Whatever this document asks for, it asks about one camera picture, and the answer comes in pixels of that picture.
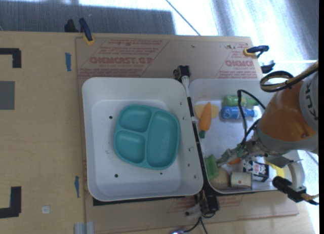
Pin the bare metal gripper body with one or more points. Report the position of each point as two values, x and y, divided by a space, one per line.
249 149

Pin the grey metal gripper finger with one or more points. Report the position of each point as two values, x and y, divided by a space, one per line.
226 153
220 162

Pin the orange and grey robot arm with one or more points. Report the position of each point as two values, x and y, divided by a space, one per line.
283 116

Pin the green toy vegetable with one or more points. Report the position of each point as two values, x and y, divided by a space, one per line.
212 168

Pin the small orange toy piece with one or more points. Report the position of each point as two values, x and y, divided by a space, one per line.
235 161

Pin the white plastic tray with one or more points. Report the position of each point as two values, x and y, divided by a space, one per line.
222 136
101 136

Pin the beige round toy bread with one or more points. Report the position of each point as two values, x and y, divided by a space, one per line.
221 180

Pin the black and white carton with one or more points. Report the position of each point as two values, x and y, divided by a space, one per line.
257 169

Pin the white cup with orange dot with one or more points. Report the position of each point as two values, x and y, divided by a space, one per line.
240 179

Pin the thin black and white rod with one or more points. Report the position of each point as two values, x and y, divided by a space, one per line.
196 134

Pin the yellow toy piece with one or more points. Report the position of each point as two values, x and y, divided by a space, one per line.
278 171

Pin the orange carrot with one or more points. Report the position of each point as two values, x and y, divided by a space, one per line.
205 119

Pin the blue plastic bottle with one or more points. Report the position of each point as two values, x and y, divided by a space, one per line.
230 113

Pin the yellow flat toy slice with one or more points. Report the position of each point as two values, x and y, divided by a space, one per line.
214 111

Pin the green plastic bottle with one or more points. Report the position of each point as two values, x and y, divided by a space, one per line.
231 100

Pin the teal divided plate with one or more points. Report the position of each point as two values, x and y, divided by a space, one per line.
162 139

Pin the brown cardboard board red print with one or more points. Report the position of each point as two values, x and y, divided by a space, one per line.
162 58

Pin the black cylinder on white bracket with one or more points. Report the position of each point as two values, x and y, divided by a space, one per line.
287 186

